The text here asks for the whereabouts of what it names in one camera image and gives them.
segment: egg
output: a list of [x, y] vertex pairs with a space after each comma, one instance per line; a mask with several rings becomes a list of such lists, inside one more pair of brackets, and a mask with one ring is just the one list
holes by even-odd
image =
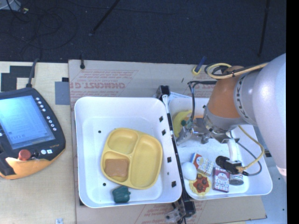
[[197, 176], [197, 169], [191, 162], [184, 162], [182, 164], [182, 172], [185, 179], [195, 180]]

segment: yellow bowl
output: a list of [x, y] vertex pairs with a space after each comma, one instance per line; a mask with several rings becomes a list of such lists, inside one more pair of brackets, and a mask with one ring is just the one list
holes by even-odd
[[[109, 180], [135, 189], [147, 189], [157, 181], [162, 157], [162, 145], [155, 137], [133, 129], [117, 128], [105, 142], [100, 165]], [[119, 175], [110, 176], [106, 173], [106, 162], [113, 160], [123, 166], [116, 165], [115, 172]]]

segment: dark surface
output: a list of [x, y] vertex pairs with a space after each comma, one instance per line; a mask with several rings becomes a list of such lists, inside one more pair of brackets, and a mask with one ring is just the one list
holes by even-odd
[[69, 59], [249, 66], [286, 53], [286, 0], [18, 0], [0, 10], [0, 61]]

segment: blue screen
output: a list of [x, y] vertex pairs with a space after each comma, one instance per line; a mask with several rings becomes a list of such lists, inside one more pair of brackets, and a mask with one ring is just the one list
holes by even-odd
[[0, 124], [12, 149], [55, 139], [32, 96], [1, 99]]

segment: red emergency stop button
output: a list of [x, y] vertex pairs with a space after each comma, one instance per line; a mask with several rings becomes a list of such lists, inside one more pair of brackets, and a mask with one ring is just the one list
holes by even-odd
[[31, 157], [31, 152], [28, 149], [22, 149], [19, 152], [19, 160], [26, 161]]

